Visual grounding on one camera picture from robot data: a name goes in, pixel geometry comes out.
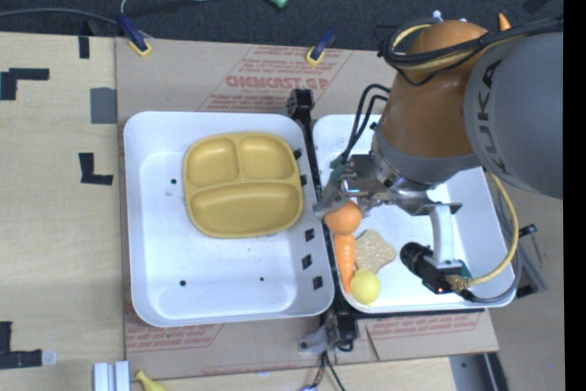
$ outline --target orange ball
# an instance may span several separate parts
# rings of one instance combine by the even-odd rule
[[[326,225],[334,234],[353,234],[362,220],[360,208],[353,201],[347,201],[340,209],[324,217]]]

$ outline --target white container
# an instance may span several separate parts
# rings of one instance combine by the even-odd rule
[[[208,136],[268,132],[300,149],[304,210],[287,230],[245,239],[200,233],[185,205],[183,158]],[[315,316],[331,268],[300,127],[279,114],[146,112],[124,130],[132,300],[147,323],[183,326]]]
[[[372,116],[378,122],[380,116]],[[321,185],[330,176],[330,162],[346,148],[353,126],[353,115],[329,115],[314,125]],[[353,148],[353,154],[366,154],[371,148],[373,131],[370,124]],[[453,216],[454,257],[463,260],[474,277],[492,271],[506,256],[507,249],[494,211],[486,179],[480,168],[462,171],[428,192],[433,201],[460,202],[462,207]],[[381,268],[378,277],[381,293],[370,306],[358,303],[352,294],[344,296],[357,310],[365,313],[403,313],[433,310],[468,310],[500,307],[515,297],[515,292],[496,303],[478,305],[464,300],[455,293],[437,295],[424,287],[421,279],[412,274],[399,259],[404,244],[417,242],[433,248],[433,232],[428,216],[408,215],[395,205],[373,208],[365,217],[355,235],[367,229],[376,229],[397,252],[395,261]],[[513,283],[514,273],[508,266],[493,280],[471,288],[478,297],[491,298],[505,292]]]

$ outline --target carrot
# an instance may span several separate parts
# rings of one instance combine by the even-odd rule
[[[336,264],[340,271],[340,280],[345,292],[350,293],[350,281],[354,275],[354,257],[356,254],[356,240],[353,234],[335,234],[333,236],[333,250]]]

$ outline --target yellow plate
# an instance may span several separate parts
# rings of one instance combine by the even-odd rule
[[[274,234],[303,210],[295,156],[272,134],[222,134],[196,142],[184,159],[183,182],[191,221],[217,238]]]

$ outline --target blue clip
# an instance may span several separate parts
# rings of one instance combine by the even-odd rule
[[[145,41],[143,35],[133,22],[122,14],[116,15],[116,24],[124,31],[125,35],[130,39],[130,46],[140,55],[147,56],[150,54],[152,48]]]
[[[335,29],[333,27],[329,27],[328,30],[323,34],[323,36],[318,41],[314,47],[312,47],[307,55],[305,56],[306,62],[311,66],[315,67],[321,62],[323,58],[323,53],[326,48],[328,48],[331,43],[336,39]]]

